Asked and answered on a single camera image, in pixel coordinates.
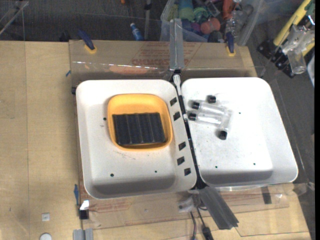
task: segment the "gray carpet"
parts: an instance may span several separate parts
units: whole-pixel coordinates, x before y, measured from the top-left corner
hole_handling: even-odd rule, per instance
[[[0,13],[6,10],[0,0]],[[25,0],[24,29],[19,17],[0,36],[0,40],[17,40],[25,35],[26,41],[58,42],[68,31],[72,39],[78,39],[77,31],[86,31],[96,40],[134,40],[130,23],[135,22],[142,31],[145,25],[143,10],[146,0]],[[158,41],[161,33],[160,16],[167,0],[152,0],[149,40]],[[266,68],[263,78],[270,83],[298,163],[299,175],[295,183],[315,182],[315,148],[311,135],[315,132],[315,89],[307,73],[289,78],[256,51],[258,45],[273,39],[286,19],[277,19],[257,25],[248,42],[255,66]],[[300,203],[312,236],[316,239],[315,192],[310,188],[299,196]]]

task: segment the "white tray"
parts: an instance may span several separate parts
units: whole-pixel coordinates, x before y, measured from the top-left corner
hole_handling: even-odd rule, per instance
[[[111,141],[107,105],[119,94],[153,94],[167,104],[173,128],[173,140],[155,151],[123,151]],[[164,80],[88,80],[76,89],[79,139],[83,180],[86,191],[97,199],[124,196],[182,192],[191,189],[197,180],[179,102],[174,86]],[[186,147],[179,150],[178,145]],[[180,165],[177,159],[184,157]]]
[[[208,95],[232,97],[226,108],[233,119],[226,140],[217,128],[189,120],[199,173],[209,186],[236,187],[288,183],[298,167],[272,90],[255,77],[197,78],[182,84],[187,112],[190,101]]]

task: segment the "black cap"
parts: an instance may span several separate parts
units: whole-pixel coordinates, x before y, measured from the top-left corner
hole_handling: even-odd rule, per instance
[[[195,109],[195,110],[198,110],[198,109],[200,108],[200,103],[195,101],[195,102],[192,104],[192,108]]]
[[[228,133],[225,130],[221,130],[219,132],[219,139],[224,141],[225,139],[227,139],[227,134]]]
[[[207,100],[208,100],[208,103],[216,103],[217,98],[216,96],[209,95]]]
[[[197,114],[195,114],[195,113],[190,113],[188,118],[189,118],[189,120],[191,120],[191,121],[195,121],[195,120],[197,119]]]

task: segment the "wooden table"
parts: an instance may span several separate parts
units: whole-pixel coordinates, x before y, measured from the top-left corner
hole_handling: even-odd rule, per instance
[[[108,44],[133,58],[152,43]],[[197,46],[189,66],[247,67],[243,76],[256,76],[247,47],[236,47],[237,56],[228,58],[222,45]],[[68,43],[0,41],[0,240],[37,240],[43,233],[71,240],[82,227],[74,195],[79,169],[70,69]],[[237,229],[218,230],[210,217],[205,222],[217,240],[309,240],[292,188],[283,186],[288,207],[237,213]],[[183,219],[97,229],[94,239],[187,240],[192,231],[192,220]]]

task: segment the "white round object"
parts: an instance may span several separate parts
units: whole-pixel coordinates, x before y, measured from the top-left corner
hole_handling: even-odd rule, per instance
[[[40,236],[39,240],[52,240],[52,237],[51,237],[51,235],[49,233],[43,233]]]

